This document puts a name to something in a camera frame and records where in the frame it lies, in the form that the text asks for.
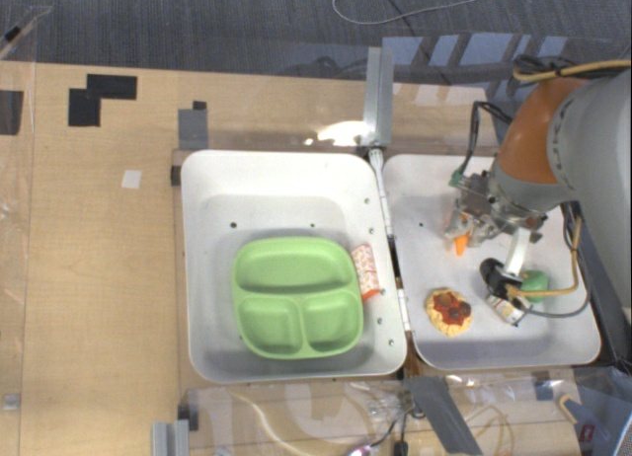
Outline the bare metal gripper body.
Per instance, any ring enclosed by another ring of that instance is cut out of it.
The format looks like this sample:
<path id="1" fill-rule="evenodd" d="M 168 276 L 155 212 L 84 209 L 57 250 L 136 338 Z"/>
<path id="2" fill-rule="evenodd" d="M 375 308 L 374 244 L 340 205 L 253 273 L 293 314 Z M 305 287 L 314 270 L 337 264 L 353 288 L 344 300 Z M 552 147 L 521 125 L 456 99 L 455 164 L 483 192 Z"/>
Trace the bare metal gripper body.
<path id="1" fill-rule="evenodd" d="M 490 172 L 463 176 L 455 186 L 459 190 L 453 212 L 468 215 L 468 232 L 474 222 L 494 223 L 498 235 L 512 235 L 518 229 L 540 236 L 547 216 L 513 203 Z"/>

